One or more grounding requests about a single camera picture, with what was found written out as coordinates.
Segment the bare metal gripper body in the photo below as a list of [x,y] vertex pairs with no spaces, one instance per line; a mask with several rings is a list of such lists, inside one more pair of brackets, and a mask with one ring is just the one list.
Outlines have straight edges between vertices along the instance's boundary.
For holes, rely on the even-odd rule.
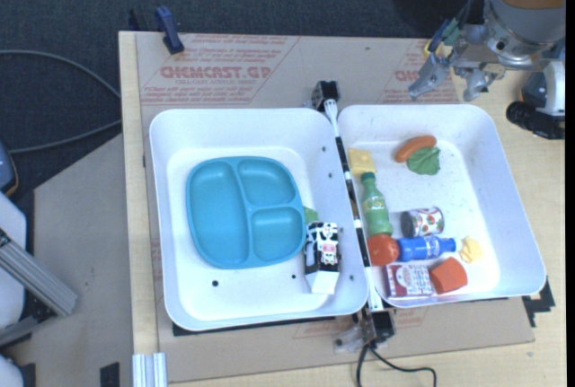
[[533,71],[538,68],[547,43],[526,39],[499,22],[488,21],[466,24],[453,50],[455,67]]

